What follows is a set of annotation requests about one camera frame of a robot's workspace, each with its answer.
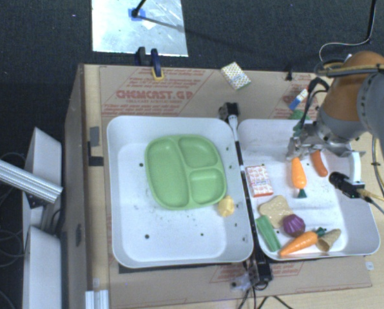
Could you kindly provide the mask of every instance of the purple object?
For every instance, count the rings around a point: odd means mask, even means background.
[[[283,229],[291,237],[298,237],[305,232],[305,222],[298,215],[291,214],[283,219]]]

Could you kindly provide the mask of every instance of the black fabric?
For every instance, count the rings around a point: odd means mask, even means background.
[[[188,58],[163,66],[312,71],[330,41],[365,39],[371,0],[182,0]],[[384,55],[384,0],[372,43],[328,47],[324,57],[358,50]],[[62,141],[79,62],[133,64],[133,56],[91,50],[91,0],[0,0],[0,155],[26,153],[35,126]],[[6,202],[1,223],[21,228],[20,197]],[[0,289],[21,307],[22,260],[0,269]],[[7,306],[0,298],[0,308]]]

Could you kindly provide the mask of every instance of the metal sheet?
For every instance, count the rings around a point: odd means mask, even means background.
[[[141,0],[92,0],[92,40],[95,52],[135,53],[144,46],[150,53],[187,57],[180,0],[147,0],[142,19],[130,10]]]

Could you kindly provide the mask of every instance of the carrot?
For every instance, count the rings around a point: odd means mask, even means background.
[[[303,189],[307,185],[307,177],[303,171],[301,161],[298,157],[292,160],[292,179],[293,184],[297,189]]]
[[[321,151],[316,150],[313,153],[311,153],[311,160],[312,160],[312,163],[314,164],[314,167],[318,175],[323,178],[326,177],[328,175],[328,170],[325,168],[322,162]]]
[[[323,236],[324,234],[325,231],[322,228],[319,228],[316,232],[304,232],[301,236],[298,236],[281,249],[280,256],[286,256],[290,253],[296,252],[297,250],[313,246],[318,242],[318,237]]]

